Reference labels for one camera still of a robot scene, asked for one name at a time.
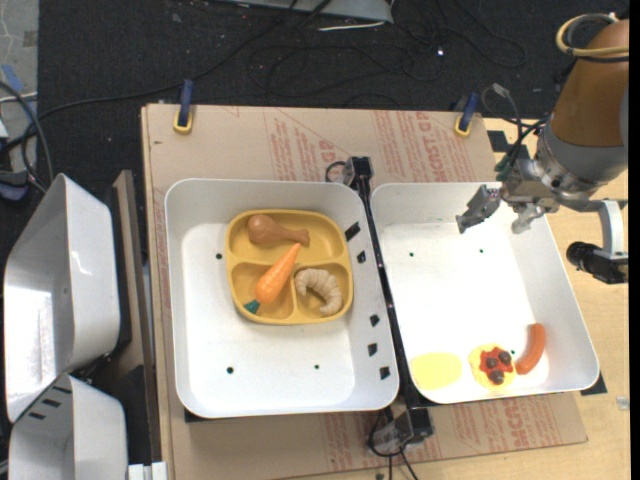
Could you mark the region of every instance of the yellow cable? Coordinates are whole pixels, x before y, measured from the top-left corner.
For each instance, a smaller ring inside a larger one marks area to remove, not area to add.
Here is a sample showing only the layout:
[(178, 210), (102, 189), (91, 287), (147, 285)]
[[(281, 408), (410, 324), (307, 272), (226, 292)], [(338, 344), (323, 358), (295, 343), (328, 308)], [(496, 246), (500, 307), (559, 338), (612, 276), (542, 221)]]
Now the yellow cable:
[[(621, 53), (629, 53), (628, 46), (611, 46), (608, 48), (571, 48), (564, 42), (564, 34), (567, 29), (579, 19), (587, 16), (586, 14), (576, 16), (575, 18), (571, 18), (569, 21), (565, 22), (559, 29), (556, 34), (556, 45), (560, 49), (561, 52), (566, 53), (567, 55), (573, 55), (574, 57), (601, 57), (603, 55), (611, 55), (611, 54), (621, 54)], [(612, 19), (611, 16), (603, 14), (605, 18)]]

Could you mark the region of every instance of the carrot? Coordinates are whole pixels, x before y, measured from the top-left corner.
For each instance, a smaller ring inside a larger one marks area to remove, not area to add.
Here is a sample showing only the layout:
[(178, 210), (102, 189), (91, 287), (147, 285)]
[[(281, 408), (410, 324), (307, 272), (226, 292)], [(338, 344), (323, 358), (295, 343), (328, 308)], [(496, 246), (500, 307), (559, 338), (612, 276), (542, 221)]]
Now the carrot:
[(527, 350), (522, 357), (516, 361), (516, 371), (519, 375), (529, 373), (538, 364), (544, 352), (545, 330), (542, 324), (531, 324), (529, 326), (529, 342)]
[(278, 294), (284, 288), (287, 283), (293, 267), (296, 263), (296, 257), (298, 251), (302, 245), (295, 243), (278, 261), (276, 261), (269, 270), (267, 270), (262, 277), (258, 280), (256, 285), (255, 294), (256, 299), (248, 304), (245, 304), (245, 308), (255, 313), (258, 310), (260, 304), (269, 304), (276, 300)]

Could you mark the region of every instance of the yellow plate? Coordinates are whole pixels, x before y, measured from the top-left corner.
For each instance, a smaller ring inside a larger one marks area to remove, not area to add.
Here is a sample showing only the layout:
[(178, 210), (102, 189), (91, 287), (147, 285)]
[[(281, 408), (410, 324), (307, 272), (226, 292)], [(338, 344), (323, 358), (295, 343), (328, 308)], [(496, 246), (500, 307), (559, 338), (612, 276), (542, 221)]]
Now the yellow plate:
[[(275, 263), (294, 242), (276, 240), (257, 245), (249, 240), (247, 222), (250, 217), (264, 214), (289, 229), (307, 229), (309, 245), (302, 246), (289, 281), (276, 300), (260, 304), (255, 314), (244, 305), (255, 299), (255, 286), (269, 267)], [(333, 220), (316, 212), (303, 210), (261, 209), (241, 213), (227, 227), (225, 237), (227, 279), (236, 309), (246, 318), (263, 324), (291, 325), (323, 323), (343, 316), (353, 301), (353, 274), (349, 261), (349, 249), (342, 230)], [(320, 313), (324, 300), (313, 290), (304, 297), (298, 295), (293, 284), (296, 273), (306, 268), (328, 270), (336, 276), (342, 294), (342, 309), (331, 316)]]

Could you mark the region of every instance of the cardboard sheet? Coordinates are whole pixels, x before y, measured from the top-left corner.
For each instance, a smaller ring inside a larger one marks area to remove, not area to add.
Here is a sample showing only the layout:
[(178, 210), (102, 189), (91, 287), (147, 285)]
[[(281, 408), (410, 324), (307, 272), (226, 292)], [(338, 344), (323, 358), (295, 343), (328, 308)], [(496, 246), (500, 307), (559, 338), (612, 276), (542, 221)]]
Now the cardboard sheet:
[[(179, 135), (176, 110), (142, 111), (161, 438), (171, 477), (269, 480), (383, 466), (365, 445), (371, 413), (187, 421), (173, 370), (164, 195), (193, 177), (321, 182), (328, 166), (350, 156), (371, 158), (375, 185), (490, 181), (495, 159), (482, 120), (474, 117), (463, 139), (448, 112), (199, 106), (191, 133)], [(571, 393), (440, 405), (430, 413), (435, 435), (407, 450), (412, 463), (587, 439)]]

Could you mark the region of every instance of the blue clamp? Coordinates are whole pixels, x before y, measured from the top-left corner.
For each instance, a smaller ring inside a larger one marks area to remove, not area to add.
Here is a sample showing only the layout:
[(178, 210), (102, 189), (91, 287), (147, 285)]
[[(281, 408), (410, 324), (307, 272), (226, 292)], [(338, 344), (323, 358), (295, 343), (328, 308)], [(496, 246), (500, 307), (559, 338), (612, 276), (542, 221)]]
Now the blue clamp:
[(20, 201), (29, 191), (27, 171), (0, 171), (0, 197), (8, 201)]
[(478, 106), (479, 96), (477, 93), (472, 92), (469, 95), (469, 99), (462, 109), (462, 113), (456, 119), (456, 124), (453, 127), (453, 131), (460, 137), (468, 137), (471, 133), (471, 119)]
[(173, 120), (173, 129), (186, 135), (191, 132), (193, 112), (191, 111), (191, 95), (193, 94), (193, 80), (185, 80), (180, 91), (180, 109)]

